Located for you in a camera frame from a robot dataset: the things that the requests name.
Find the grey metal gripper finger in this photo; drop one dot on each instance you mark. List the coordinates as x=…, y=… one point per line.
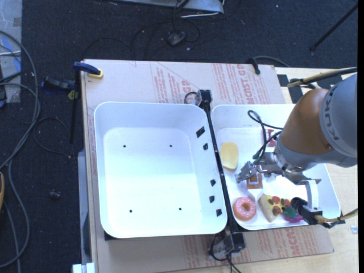
x=249, y=165
x=241, y=176

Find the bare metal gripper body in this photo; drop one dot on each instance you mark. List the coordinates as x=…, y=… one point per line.
x=273, y=165

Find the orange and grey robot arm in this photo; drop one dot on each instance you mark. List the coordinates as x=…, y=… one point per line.
x=310, y=124

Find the red and white packet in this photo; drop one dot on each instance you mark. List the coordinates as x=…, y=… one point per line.
x=269, y=136

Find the thin black rod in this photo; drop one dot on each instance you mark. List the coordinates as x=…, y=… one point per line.
x=217, y=152

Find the pink doughnut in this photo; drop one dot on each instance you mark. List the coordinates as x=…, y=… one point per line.
x=239, y=210

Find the pizza slice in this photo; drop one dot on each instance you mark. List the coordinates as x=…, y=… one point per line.
x=268, y=206

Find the white plastic tray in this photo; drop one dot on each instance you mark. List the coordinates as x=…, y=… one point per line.
x=148, y=169
x=241, y=118

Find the purple and green grapes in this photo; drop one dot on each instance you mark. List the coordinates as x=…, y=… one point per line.
x=291, y=215

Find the brown cardboard board red print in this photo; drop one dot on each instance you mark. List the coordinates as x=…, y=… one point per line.
x=159, y=78

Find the black cylinder on white bracket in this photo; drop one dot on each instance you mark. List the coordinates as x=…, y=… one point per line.
x=308, y=209

